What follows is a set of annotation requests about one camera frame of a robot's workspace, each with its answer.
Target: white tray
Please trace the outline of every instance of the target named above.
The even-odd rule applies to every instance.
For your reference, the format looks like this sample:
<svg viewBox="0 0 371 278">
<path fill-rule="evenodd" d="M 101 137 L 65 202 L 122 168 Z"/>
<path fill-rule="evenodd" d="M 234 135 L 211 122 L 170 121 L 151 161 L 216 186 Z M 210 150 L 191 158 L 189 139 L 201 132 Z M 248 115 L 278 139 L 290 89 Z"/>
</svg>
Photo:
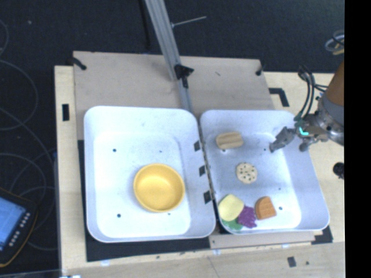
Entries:
<svg viewBox="0 0 371 278">
<path fill-rule="evenodd" d="M 201 116 L 203 142 L 209 164 L 216 202 L 231 193 L 249 207 L 263 196 L 269 196 L 277 215 L 257 220 L 255 228 L 240 231 L 225 229 L 233 234 L 316 231 L 329 223 L 329 212 L 309 152 L 300 152 L 301 140 L 271 153 L 269 143 L 284 126 L 293 127 L 294 116 L 278 110 L 210 110 Z M 216 137 L 221 133 L 238 131 L 243 146 L 221 150 Z M 251 163 L 258 170 L 251 184 L 240 182 L 236 166 Z"/>
<path fill-rule="evenodd" d="M 101 242 L 201 238 L 216 224 L 195 117 L 183 109 L 97 106 L 84 117 L 86 215 Z M 149 212 L 133 193 L 137 171 L 164 163 L 182 176 L 186 193 L 168 213 Z"/>
</svg>

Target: black floor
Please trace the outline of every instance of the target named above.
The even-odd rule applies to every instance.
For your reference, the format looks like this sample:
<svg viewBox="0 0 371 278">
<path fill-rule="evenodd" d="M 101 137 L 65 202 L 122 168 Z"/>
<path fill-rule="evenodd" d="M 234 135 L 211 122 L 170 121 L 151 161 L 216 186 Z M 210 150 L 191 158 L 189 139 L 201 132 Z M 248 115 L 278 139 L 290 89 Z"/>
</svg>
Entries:
<svg viewBox="0 0 371 278">
<path fill-rule="evenodd" d="M 54 270 L 53 67 L 74 50 L 160 54 L 141 0 L 0 0 L 0 187 L 40 203 L 37 230 L 0 276 Z M 345 0 L 165 0 L 181 56 L 258 58 L 266 71 L 334 72 L 325 43 Z M 143 24 L 147 19 L 148 28 Z"/>
</svg>

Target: green light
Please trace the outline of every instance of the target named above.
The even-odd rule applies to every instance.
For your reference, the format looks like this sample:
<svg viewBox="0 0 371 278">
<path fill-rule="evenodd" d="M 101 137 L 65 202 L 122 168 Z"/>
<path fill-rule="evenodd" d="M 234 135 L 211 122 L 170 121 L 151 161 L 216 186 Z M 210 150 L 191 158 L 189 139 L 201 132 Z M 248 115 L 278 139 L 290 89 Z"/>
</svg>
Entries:
<svg viewBox="0 0 371 278">
<path fill-rule="evenodd" d="M 303 135 L 303 136 L 308 136 L 309 135 L 309 133 L 308 132 L 304 132 L 301 127 L 299 127 L 299 131 L 300 131 L 300 135 Z"/>
</svg>

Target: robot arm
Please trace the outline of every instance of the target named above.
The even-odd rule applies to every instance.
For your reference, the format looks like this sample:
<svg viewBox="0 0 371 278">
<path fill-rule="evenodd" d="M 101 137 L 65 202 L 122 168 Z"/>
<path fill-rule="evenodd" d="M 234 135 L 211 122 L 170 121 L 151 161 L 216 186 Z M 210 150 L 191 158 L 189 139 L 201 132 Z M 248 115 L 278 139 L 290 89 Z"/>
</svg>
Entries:
<svg viewBox="0 0 371 278">
<path fill-rule="evenodd" d="M 299 77 L 306 79 L 308 92 L 315 87 L 314 77 L 310 72 L 299 71 Z M 313 99 L 313 92 L 308 94 L 305 104 Z M 276 140 L 270 144 L 270 151 L 284 147 L 295 136 L 303 140 L 299 149 L 306 151 L 309 146 L 318 141 L 325 142 L 328 139 L 344 146 L 344 61 L 336 70 L 329 86 L 323 91 L 318 100 L 318 107 L 314 114 L 307 113 L 302 116 L 305 105 L 295 117 L 295 128 L 284 127 L 276 136 Z"/>
</svg>

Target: bread slice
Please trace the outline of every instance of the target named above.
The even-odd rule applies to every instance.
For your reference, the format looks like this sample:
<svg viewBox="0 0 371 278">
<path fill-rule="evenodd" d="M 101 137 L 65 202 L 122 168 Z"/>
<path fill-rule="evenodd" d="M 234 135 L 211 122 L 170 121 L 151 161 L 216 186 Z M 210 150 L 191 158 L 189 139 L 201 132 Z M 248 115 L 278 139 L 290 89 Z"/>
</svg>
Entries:
<svg viewBox="0 0 371 278">
<path fill-rule="evenodd" d="M 258 220 L 263 220 L 277 215 L 276 209 L 274 209 L 270 197 L 268 196 L 261 197 L 255 203 L 255 214 Z"/>
<path fill-rule="evenodd" d="M 216 144 L 220 149 L 229 149 L 243 146 L 240 132 L 228 132 L 216 137 Z"/>
</svg>

